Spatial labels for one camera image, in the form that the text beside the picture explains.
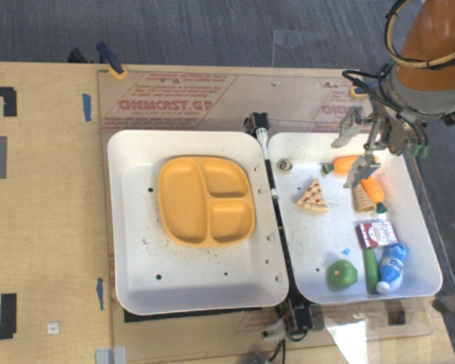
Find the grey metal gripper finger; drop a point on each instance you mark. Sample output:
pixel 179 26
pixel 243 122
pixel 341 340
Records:
pixel 347 129
pixel 360 171

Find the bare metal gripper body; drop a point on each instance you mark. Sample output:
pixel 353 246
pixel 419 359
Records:
pixel 396 131

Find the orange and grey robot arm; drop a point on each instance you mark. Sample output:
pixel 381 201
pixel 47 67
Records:
pixel 432 36

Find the orange toy carrot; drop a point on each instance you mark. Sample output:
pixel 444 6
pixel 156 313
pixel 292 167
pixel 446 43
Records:
pixel 343 164
pixel 373 192

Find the beige toy waffle cone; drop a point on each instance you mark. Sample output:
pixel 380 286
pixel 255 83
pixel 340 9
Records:
pixel 363 202

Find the toy pizza slice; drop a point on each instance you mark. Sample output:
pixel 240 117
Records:
pixel 312 199

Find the red and white carton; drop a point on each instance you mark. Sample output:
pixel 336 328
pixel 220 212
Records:
pixel 377 234

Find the white plastic tray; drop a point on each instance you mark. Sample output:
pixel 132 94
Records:
pixel 326 233
pixel 144 222

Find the small grey spiral shell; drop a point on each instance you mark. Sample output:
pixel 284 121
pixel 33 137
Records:
pixel 284 165

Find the small blue piece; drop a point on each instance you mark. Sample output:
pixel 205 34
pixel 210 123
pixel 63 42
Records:
pixel 346 251

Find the thin black and white rod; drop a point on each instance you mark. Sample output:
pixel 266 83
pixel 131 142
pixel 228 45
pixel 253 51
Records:
pixel 277 207

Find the blue bottle with white cap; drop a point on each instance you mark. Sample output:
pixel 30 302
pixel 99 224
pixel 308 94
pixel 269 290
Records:
pixel 392 264

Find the green toy cucumber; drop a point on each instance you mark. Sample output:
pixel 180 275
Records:
pixel 371 271

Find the green toy pepper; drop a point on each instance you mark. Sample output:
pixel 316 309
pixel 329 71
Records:
pixel 342 275

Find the brown cardboard board red print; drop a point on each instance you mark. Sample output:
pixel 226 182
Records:
pixel 220 97

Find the orange divided plate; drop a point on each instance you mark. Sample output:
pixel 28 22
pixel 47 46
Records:
pixel 184 201

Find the black cylinder on white bracket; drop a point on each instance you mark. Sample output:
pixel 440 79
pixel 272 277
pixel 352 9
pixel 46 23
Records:
pixel 454 117

